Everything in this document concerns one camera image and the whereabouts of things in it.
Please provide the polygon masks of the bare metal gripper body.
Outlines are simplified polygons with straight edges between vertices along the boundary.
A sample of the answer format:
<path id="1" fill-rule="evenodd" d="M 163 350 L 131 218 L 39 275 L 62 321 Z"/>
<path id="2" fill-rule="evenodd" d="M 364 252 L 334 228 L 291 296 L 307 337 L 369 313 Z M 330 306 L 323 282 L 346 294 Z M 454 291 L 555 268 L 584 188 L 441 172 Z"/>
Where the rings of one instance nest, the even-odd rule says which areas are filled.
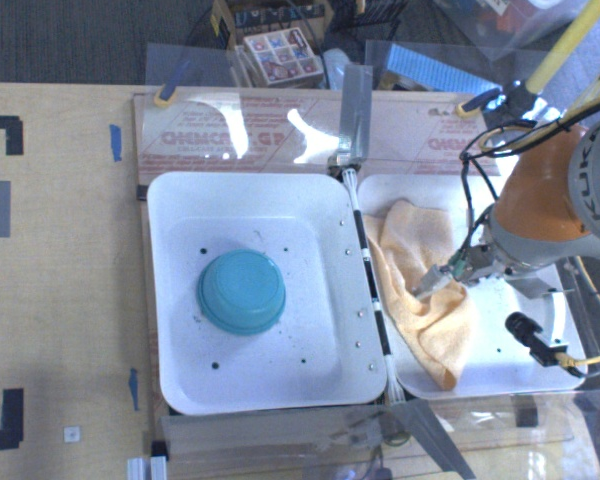
<path id="1" fill-rule="evenodd" d="M 497 245 L 478 244 L 460 248 L 448 262 L 453 279 L 467 286 L 482 279 L 513 274 L 510 257 Z"/>

